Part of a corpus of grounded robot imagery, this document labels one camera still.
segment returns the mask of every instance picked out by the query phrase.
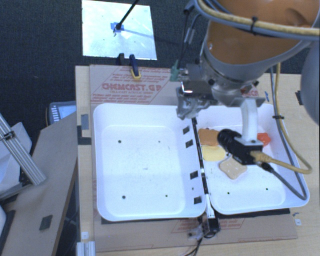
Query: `metal bracket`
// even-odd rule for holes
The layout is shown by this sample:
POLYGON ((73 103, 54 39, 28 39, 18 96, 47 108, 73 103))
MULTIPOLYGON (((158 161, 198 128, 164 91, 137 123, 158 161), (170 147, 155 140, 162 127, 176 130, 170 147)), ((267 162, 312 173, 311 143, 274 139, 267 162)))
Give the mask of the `metal bracket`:
POLYGON ((15 132, 13 130, 9 131, 7 134, 3 135, 2 138, 0 138, 0 141, 3 141, 3 140, 10 140, 12 138, 14 138, 16 136, 15 132))
POLYGON ((96 256, 96 243, 94 241, 77 242, 76 256, 96 256))
POLYGON ((44 173, 37 167, 29 152, 22 146, 19 139, 12 132, 11 127, 0 114, 0 140, 6 146, 10 154, 20 165, 23 172, 33 185, 39 185, 46 180, 44 173))

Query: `white plastic tray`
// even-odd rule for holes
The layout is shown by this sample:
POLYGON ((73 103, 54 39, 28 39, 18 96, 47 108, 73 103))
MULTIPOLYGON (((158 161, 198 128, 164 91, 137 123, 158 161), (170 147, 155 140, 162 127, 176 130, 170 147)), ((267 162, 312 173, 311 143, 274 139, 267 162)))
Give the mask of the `white plastic tray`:
MULTIPOLYGON (((268 133, 271 142, 263 152, 271 157, 289 163, 279 136, 271 104, 258 108, 258 133, 268 133)), ((238 107, 211 106, 202 110, 197 117, 197 129, 231 129, 242 133, 242 115, 238 107)), ((302 183, 307 192, 307 200, 301 200, 284 186, 273 174, 256 165, 233 180, 219 169, 220 161, 203 161, 212 206, 225 215, 301 207, 309 200, 309 191, 303 175, 302 183)), ((293 171, 271 164, 300 193, 300 185, 293 171)))
POLYGON ((97 208, 103 218, 193 218, 204 212, 192 122, 177 118, 175 106, 101 104, 93 113, 93 129, 97 208), (197 177, 191 178, 194 172, 197 177))

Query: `wooden table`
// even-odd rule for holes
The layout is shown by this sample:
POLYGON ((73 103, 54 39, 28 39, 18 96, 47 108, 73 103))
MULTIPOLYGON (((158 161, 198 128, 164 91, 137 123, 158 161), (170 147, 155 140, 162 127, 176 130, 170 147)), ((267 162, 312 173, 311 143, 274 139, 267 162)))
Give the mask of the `wooden table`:
MULTIPOLYGON (((90 109, 89 67, 76 67, 77 125, 81 125, 81 116, 90 109)), ((257 87, 260 96, 265 92, 271 99, 270 76, 263 75, 257 87)), ((319 126, 308 116, 303 106, 299 105, 295 92, 300 88, 300 75, 283 74, 280 77, 279 99, 281 114, 289 136, 298 151, 313 167, 313 173, 305 175, 310 191, 309 203, 304 207, 292 208, 295 219, 301 221, 297 226, 298 239, 263 241, 234 244, 203 245, 198 256, 262 256, 262 255, 318 255, 320 252, 320 198, 319 198, 319 126)), ((91 137, 90 129, 82 130, 83 137, 91 137)), ((78 147, 80 231, 82 242, 94 241, 93 224, 93 187, 91 168, 91 147, 78 147)), ((172 247, 159 249, 127 250, 99 252, 97 256, 183 256, 191 247, 172 247)))

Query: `cable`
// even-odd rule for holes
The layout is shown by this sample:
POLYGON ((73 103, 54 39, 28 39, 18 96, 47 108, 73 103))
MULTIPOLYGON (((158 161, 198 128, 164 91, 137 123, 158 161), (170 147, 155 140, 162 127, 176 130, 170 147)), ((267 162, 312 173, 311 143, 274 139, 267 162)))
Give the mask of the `cable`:
POLYGON ((202 238, 200 238, 198 240, 196 247, 192 251, 190 251, 188 254, 185 254, 184 256, 196 256, 198 253, 201 242, 202 242, 202 238))
MULTIPOLYGON (((273 68, 271 67, 270 68, 270 80, 271 80, 271 92, 272 92, 272 100, 273 102, 276 102, 276 95, 275 95, 275 81, 274 81, 274 74, 273 74, 273 68)), ((279 116, 279 113, 278 113, 278 110, 276 108, 276 105, 273 104, 273 109, 274 109, 274 115, 275 116, 279 116)), ((286 139, 284 137, 284 134, 281 130, 281 126, 280 126, 280 120, 279 119, 275 119, 275 122, 276 122, 276 127, 278 129, 278 132, 279 132, 279 135, 280 135, 280 138, 281 138, 281 141, 282 141, 282 144, 284 146, 284 149, 285 149, 285 152, 289 158, 289 161, 291 163, 292 166, 295 165, 294 163, 294 160, 291 156, 291 152, 289 151, 289 148, 288 148, 288 145, 286 143, 286 139)), ((300 194, 297 195, 299 198, 301 198, 302 200, 306 200, 307 199, 307 192, 306 192, 306 189, 303 185, 303 182, 301 180, 301 176, 298 174, 298 172, 294 172, 295 176, 296 176, 296 179, 298 180, 298 183, 300 185, 300 188, 302 190, 302 193, 303 193, 303 197, 300 197, 300 194)))
POLYGON ((67 249, 65 250, 63 256, 67 256, 73 249, 73 247, 75 246, 75 243, 77 242, 77 234, 75 234, 72 237, 71 243, 69 244, 69 246, 67 247, 67 249))
POLYGON ((211 7, 215 11, 218 11, 218 9, 212 4, 211 0, 203 0, 207 6, 211 7))
MULTIPOLYGON (((274 105, 275 105, 275 109, 276 109, 276 115, 280 115, 280 111, 279 111, 279 101, 278 101, 278 87, 279 87, 279 77, 280 77, 280 71, 281 71, 281 64, 278 63, 276 66, 276 76, 275 76, 275 84, 274 84, 274 105)), ((297 156, 298 159, 301 160, 301 162, 307 167, 307 170, 301 169, 299 168, 300 171, 296 171, 296 172, 301 172, 303 174, 310 174, 312 172, 312 167, 311 165, 298 153, 298 151, 294 148, 294 146, 292 145, 289 136, 287 134, 287 131, 284 127, 284 122, 283 121, 279 121, 279 126, 281 128, 282 134, 286 139, 286 142, 288 143, 288 145, 290 146, 290 148, 292 149, 292 151, 295 153, 295 155, 297 156)))
MULTIPOLYGON (((252 19, 244 18, 228 13, 214 10, 206 5, 204 0, 195 0, 194 5, 205 17, 215 22, 219 22, 238 29, 251 30, 252 19)), ((254 32, 273 37, 288 38, 295 40, 319 41, 320 30, 318 28, 294 27, 279 25, 271 22, 257 21, 254 24, 254 32)))
POLYGON ((228 11, 221 3, 219 3, 218 0, 209 0, 209 1, 213 2, 213 4, 216 5, 224 13, 231 14, 231 12, 228 11))
POLYGON ((182 40, 182 45, 181 45, 181 52, 180 52, 180 57, 178 59, 178 62, 177 62, 177 65, 176 65, 176 68, 179 69, 180 66, 181 66, 181 61, 182 59, 184 58, 184 55, 187 51, 187 48, 188 46, 191 44, 191 41, 192 41, 192 38, 193 38, 193 29, 195 27, 195 24, 198 20, 198 18, 201 16, 201 14, 197 14, 192 22, 191 22, 191 25, 190 27, 188 28, 187 32, 186 32, 186 27, 187 27, 187 20, 188 18, 186 17, 185 19, 185 22, 184 22, 184 28, 183 28, 183 40, 182 40))
MULTIPOLYGON (((280 70, 281 70, 281 64, 278 63, 276 66, 276 77, 275 77, 274 92, 273 92, 273 94, 274 94, 273 104, 275 106, 275 114, 277 117, 281 117, 280 111, 279 111, 279 103, 278 103, 278 87, 279 87, 280 70)), ((283 121, 279 121, 278 124, 281 129, 281 133, 283 134, 283 136, 286 140, 286 143, 288 143, 288 145, 290 146, 292 151, 295 153, 295 155, 298 157, 298 159, 300 159, 301 162, 307 167, 307 169, 302 169, 302 168, 296 167, 296 166, 292 165, 292 163, 288 164, 286 162, 282 162, 280 160, 273 159, 272 157, 270 157, 267 154, 260 152, 260 151, 251 151, 250 155, 252 157, 254 157, 255 162, 274 163, 276 165, 283 166, 283 167, 290 169, 292 171, 295 171, 297 173, 310 174, 312 172, 311 165, 298 153, 298 151, 292 145, 292 143, 289 139, 289 136, 287 134, 287 131, 284 127, 283 121)))
POLYGON ((46 127, 49 126, 49 124, 48 124, 48 108, 47 107, 45 108, 45 125, 46 125, 46 127))
POLYGON ((180 51, 180 57, 179 57, 177 64, 176 64, 176 69, 180 69, 181 61, 182 61, 184 51, 185 51, 185 36, 186 36, 189 14, 190 14, 189 11, 184 13, 185 17, 184 17, 184 25, 183 25, 183 30, 182 30, 181 51, 180 51))
POLYGON ((259 167, 261 167, 262 169, 264 169, 267 172, 272 173, 274 176, 276 176, 292 193, 294 193, 298 198, 300 198, 301 200, 306 200, 307 199, 307 193, 306 190, 304 188, 303 185, 300 185, 301 190, 303 195, 301 195, 288 181, 286 181, 279 173, 277 173, 275 171, 275 169, 273 169, 271 167, 270 164, 266 163, 266 162, 261 162, 261 163, 257 163, 257 165, 259 167))
POLYGON ((75 213, 69 218, 69 220, 66 222, 66 224, 63 225, 63 228, 66 228, 67 226, 69 226, 69 224, 71 223, 71 221, 73 221, 73 219, 78 215, 79 213, 79 209, 77 209, 75 211, 75 213))

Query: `orange food item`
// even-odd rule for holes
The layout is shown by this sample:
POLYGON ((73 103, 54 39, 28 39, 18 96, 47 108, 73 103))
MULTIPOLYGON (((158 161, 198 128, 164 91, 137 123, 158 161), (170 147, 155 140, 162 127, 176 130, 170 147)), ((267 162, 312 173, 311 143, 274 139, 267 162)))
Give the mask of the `orange food item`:
POLYGON ((265 147, 266 145, 269 144, 271 141, 271 138, 269 137, 268 133, 266 132, 260 132, 257 135, 257 139, 263 143, 263 146, 265 147))

